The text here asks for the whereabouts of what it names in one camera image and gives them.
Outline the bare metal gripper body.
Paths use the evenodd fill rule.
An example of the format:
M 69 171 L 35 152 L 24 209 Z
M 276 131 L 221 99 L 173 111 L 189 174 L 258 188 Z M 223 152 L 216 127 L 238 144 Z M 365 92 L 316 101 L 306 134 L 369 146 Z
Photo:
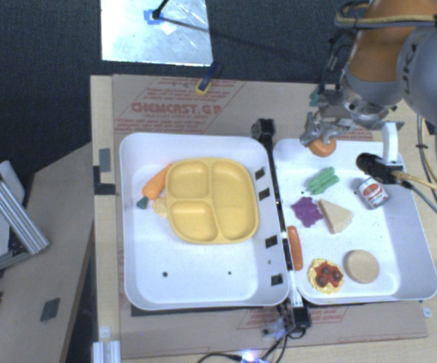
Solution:
M 356 126 L 381 129 L 388 114 L 388 107 L 372 104 L 357 95 L 326 93 L 318 100 L 318 121 L 337 129 L 350 130 Z

